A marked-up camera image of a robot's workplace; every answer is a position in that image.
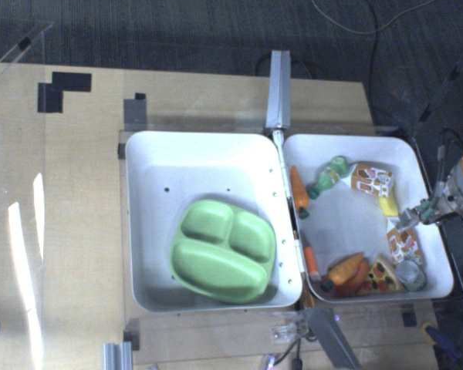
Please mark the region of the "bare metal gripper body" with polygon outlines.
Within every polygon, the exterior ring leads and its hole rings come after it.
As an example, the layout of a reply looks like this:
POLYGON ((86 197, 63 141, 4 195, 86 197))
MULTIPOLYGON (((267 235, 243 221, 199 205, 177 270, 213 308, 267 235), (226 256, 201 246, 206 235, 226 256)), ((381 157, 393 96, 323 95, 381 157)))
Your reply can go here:
POLYGON ((463 220, 463 187, 437 185, 429 199, 429 207, 420 214, 421 223, 439 224, 453 217, 463 220))

